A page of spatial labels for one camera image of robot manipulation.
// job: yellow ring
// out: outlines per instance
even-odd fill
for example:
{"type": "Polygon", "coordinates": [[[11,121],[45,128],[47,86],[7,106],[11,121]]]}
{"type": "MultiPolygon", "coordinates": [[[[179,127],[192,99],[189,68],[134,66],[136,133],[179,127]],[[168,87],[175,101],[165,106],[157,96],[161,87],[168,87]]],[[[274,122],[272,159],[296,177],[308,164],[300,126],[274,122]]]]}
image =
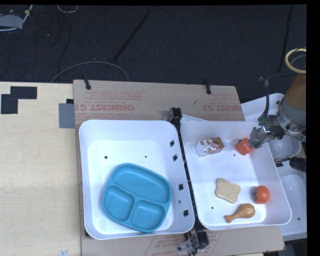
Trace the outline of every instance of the yellow ring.
{"type": "Polygon", "coordinates": [[[293,49],[293,50],[289,51],[289,52],[286,54],[285,59],[284,59],[284,62],[285,62],[285,64],[286,64],[286,66],[287,66],[290,70],[292,70],[292,71],[294,71],[294,72],[297,72],[297,73],[300,73],[300,74],[307,74],[307,71],[306,71],[306,70],[302,70],[302,69],[295,68],[294,66],[292,66],[292,65],[289,63],[288,58],[289,58],[289,56],[290,56],[293,52],[307,52],[307,50],[304,49],[304,48],[297,48],[297,49],[293,49]]]}

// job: red lettering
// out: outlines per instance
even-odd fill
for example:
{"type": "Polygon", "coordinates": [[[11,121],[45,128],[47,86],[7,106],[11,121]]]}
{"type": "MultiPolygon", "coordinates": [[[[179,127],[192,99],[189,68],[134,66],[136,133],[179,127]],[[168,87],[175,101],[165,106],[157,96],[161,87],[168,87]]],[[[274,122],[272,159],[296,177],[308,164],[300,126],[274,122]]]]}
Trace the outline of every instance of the red lettering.
{"type": "Polygon", "coordinates": [[[80,104],[80,110],[81,111],[86,111],[87,110],[87,106],[84,104],[80,104]]]}
{"type": "Polygon", "coordinates": [[[214,109],[214,107],[212,105],[204,105],[202,107],[202,110],[203,111],[214,111],[215,109],[214,109]]]}
{"type": "Polygon", "coordinates": [[[91,105],[90,110],[91,110],[91,111],[96,111],[96,110],[97,110],[97,109],[95,108],[95,105],[94,105],[94,104],[91,105]]]}
{"type": "Polygon", "coordinates": [[[217,111],[242,111],[241,106],[235,105],[217,105],[217,111]]]}

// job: food package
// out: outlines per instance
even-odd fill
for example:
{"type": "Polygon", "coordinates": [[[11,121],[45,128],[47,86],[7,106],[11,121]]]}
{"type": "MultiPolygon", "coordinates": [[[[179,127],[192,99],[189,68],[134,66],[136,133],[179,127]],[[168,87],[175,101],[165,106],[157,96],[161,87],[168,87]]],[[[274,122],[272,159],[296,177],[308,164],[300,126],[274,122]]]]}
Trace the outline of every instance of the food package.
{"type": "Polygon", "coordinates": [[[219,153],[224,147],[225,146],[220,137],[200,140],[195,145],[195,148],[199,154],[199,157],[204,157],[204,156],[209,156],[209,155],[219,153]]]}

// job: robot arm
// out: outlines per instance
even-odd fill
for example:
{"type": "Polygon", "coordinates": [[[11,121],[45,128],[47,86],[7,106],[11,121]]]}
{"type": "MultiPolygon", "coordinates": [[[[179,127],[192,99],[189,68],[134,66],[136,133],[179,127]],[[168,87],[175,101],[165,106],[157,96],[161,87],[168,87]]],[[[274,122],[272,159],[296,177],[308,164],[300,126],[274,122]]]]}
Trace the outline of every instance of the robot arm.
{"type": "Polygon", "coordinates": [[[285,63],[297,74],[286,95],[278,104],[276,115],[264,113],[262,127],[252,129],[247,142],[250,147],[259,148],[265,142],[282,139],[284,135],[291,136],[300,142],[306,141],[306,65],[302,69],[297,69],[288,61],[292,53],[306,51],[301,48],[287,53],[285,63]]]}

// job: blue divided plate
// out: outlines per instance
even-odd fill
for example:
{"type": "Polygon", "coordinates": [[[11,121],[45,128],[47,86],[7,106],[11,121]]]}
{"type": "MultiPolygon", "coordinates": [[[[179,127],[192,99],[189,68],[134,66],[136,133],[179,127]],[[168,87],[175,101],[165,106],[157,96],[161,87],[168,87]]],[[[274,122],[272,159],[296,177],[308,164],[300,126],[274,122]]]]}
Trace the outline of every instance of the blue divided plate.
{"type": "Polygon", "coordinates": [[[152,232],[164,222],[172,198],[170,183],[142,166],[123,163],[112,172],[103,192],[102,208],[117,223],[152,232]]]}

